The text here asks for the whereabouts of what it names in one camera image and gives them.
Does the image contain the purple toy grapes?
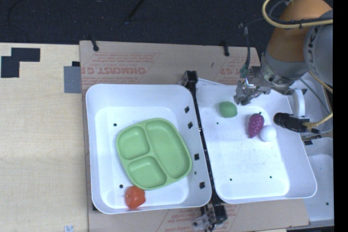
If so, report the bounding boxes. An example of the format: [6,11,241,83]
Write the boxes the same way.
[247,111,265,139]

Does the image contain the orange-red toy tomato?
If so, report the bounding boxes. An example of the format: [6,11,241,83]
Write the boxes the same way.
[124,185,146,210]

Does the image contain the brown cardboard board red print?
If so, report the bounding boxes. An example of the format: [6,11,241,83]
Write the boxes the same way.
[78,40,311,232]

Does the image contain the green round toy fruit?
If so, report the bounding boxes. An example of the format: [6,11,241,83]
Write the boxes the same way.
[218,101,238,118]

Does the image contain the white plastic tray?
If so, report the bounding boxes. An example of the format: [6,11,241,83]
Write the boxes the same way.
[85,83,213,215]
[195,81,318,205]

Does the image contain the black block with thin wires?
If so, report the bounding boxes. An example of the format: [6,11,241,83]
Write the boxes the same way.
[211,204,228,224]

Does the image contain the white ball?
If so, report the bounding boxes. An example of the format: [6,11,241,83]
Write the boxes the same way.
[259,124,277,142]

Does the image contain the thin black rod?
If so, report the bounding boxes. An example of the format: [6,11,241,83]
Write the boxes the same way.
[189,81,222,209]

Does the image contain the green divided plate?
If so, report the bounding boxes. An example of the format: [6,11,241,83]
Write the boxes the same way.
[115,117,193,191]

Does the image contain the black cylinder on white bracket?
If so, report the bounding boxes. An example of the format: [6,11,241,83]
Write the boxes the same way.
[273,88,311,134]

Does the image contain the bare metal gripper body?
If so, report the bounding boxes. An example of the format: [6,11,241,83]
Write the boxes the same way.
[245,66,297,96]

